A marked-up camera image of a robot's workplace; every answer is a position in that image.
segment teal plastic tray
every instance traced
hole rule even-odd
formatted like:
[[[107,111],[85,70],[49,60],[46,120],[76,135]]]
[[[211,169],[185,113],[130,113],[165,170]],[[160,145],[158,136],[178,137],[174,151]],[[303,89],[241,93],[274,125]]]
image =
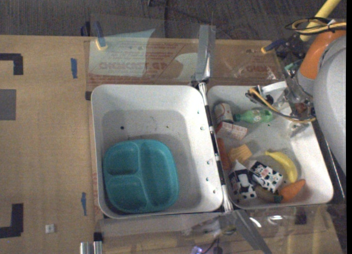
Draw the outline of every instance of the teal plastic tray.
[[[165,210],[179,195],[174,158],[160,141],[115,144],[104,155],[103,175],[111,204],[125,213]]]

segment carrot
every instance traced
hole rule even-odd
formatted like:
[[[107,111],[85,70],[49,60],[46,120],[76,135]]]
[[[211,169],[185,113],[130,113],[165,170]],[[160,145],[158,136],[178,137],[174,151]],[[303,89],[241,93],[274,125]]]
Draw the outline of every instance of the carrot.
[[[301,179],[298,180],[292,184],[289,184],[288,186],[283,187],[279,191],[279,195],[283,196],[283,199],[281,202],[289,202],[292,200],[303,188],[303,186],[306,184],[306,180]]]
[[[218,142],[218,147],[219,147],[222,168],[224,170],[229,170],[231,168],[231,162],[230,162],[230,159],[226,153],[224,140],[222,138],[218,138],[217,142]]]

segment white plastic tub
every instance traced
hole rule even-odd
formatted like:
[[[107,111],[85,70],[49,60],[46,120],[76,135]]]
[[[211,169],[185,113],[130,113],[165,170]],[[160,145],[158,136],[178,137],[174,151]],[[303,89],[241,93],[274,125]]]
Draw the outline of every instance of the white plastic tub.
[[[116,219],[212,212],[223,202],[214,150],[201,94],[189,86],[101,85],[91,96],[95,133],[98,202]],[[167,210],[121,214],[107,203],[102,158],[115,143],[154,139],[171,150],[179,197]]]
[[[230,104],[233,114],[258,107],[257,104],[245,97],[249,88],[250,86],[212,87],[207,95],[211,112],[213,113],[214,105],[219,102]],[[264,152],[266,150],[285,152],[295,162],[298,168],[298,178],[305,179],[306,185],[291,202],[277,205],[257,198],[241,201],[237,204],[230,184],[227,184],[230,198],[234,204],[243,209],[254,209],[323,204],[332,199],[333,186],[312,124],[309,123],[304,130],[293,137],[290,137],[292,122],[277,115],[274,115],[274,119],[268,124],[248,124],[245,122],[236,124],[247,127],[248,133],[241,141],[224,139],[227,150],[246,144],[253,153],[252,159],[269,165],[283,175],[285,175],[283,167],[269,156],[265,156]]]

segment green bottle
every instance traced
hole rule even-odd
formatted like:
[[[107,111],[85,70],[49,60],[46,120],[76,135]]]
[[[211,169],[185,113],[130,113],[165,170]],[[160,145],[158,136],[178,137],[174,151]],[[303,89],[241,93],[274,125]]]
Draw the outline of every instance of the green bottle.
[[[251,111],[246,111],[243,114],[233,115],[234,121],[246,121],[248,123],[265,123],[273,120],[273,114],[268,109],[253,109]]]

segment toy banana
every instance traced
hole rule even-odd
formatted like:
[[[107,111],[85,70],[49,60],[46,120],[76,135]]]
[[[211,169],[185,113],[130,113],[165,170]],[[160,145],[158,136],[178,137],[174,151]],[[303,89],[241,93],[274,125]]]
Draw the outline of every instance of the toy banana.
[[[269,155],[284,167],[288,180],[291,183],[294,183],[297,181],[298,173],[297,173],[296,165],[285,153],[282,153],[279,151],[277,152],[266,151],[265,155]]]

